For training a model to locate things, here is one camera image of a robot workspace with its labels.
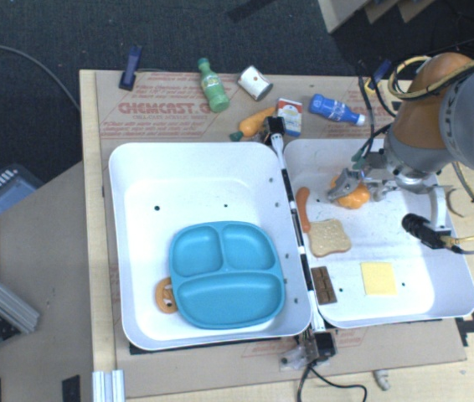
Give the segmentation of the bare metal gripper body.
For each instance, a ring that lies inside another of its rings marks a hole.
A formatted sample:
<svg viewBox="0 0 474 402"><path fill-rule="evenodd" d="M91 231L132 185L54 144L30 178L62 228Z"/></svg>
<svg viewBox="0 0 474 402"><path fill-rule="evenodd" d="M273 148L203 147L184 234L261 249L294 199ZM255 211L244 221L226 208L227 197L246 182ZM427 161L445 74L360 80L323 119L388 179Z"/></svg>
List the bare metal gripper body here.
<svg viewBox="0 0 474 402"><path fill-rule="evenodd" d="M397 190L412 193L425 192L425 181L429 177L429 173L412 168L391 151L370 152L362 167L362 182L366 186L372 182L395 181Z"/></svg>

